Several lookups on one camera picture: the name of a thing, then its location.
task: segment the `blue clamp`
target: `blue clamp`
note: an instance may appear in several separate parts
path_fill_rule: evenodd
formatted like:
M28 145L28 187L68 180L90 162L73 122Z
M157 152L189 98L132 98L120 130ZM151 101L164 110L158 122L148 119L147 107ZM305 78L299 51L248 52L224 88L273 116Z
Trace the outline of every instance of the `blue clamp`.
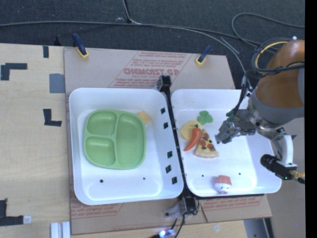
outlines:
M211 46L208 45L205 48L204 52L199 57L196 58L195 63L197 65L203 65L205 58L206 58L206 55L208 55L210 51L211 51Z
M86 48L84 46L83 41L79 38L78 34L73 34L71 36L73 39L74 43L77 46L77 52L82 58L87 58L89 56L89 53L86 51Z

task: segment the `green plate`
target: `green plate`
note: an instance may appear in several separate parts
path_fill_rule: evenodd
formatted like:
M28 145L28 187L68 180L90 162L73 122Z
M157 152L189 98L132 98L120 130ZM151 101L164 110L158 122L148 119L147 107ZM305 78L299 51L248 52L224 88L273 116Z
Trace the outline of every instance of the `green plate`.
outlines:
M144 123L130 112L96 110L86 120L84 151L87 159L96 166L134 169L145 158Z

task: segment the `cardboard sheet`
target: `cardboard sheet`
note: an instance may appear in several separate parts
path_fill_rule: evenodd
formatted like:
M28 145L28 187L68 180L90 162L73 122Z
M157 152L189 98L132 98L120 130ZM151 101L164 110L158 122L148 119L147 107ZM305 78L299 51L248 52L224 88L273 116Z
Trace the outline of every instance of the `cardboard sheet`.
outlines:
M177 89L234 89L225 56L208 55L202 66L195 64L199 54L87 49L87 59L76 48L64 49L67 141L69 176L73 181L68 98L81 87L155 88L160 75L170 75L171 91ZM164 218L164 210L177 198L144 202L89 206L81 203L70 183L71 230L73 235L170 227L173 219ZM200 200L197 215L185 224L270 217L265 195L254 197Z

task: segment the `toy red pepper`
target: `toy red pepper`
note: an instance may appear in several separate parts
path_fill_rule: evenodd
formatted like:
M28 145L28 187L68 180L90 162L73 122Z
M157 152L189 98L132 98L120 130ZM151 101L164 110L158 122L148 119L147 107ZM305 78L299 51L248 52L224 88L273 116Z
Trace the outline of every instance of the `toy red pepper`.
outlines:
M199 129L198 124L196 124L195 127L192 129L192 137L191 137L188 145L184 149L184 151L188 151L188 150L192 149L198 143L201 133L202 133L202 130Z

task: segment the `white tray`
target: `white tray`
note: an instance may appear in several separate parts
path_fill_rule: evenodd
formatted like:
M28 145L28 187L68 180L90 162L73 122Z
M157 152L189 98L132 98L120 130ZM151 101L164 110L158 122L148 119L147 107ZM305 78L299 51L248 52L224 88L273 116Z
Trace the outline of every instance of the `white tray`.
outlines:
M98 109L138 113L152 119L145 125L144 162L131 170L91 164L84 153L87 116ZM184 183L165 97L154 89L79 88L69 97L74 190L84 204L111 204L177 197Z
M273 155L270 141L261 135L240 136L227 144L216 143L215 135L229 112L238 103L240 90L180 89L171 96L174 118L181 149L188 188L200 197L217 197L274 193L281 187L281 179L260 163L264 154ZM247 99L240 108L247 107ZM189 120L196 120L200 111L208 111L212 123L203 125L209 133L219 157L205 159L194 155L195 148L184 152L188 141L179 133ZM228 194L219 193L214 182L218 175L231 178Z

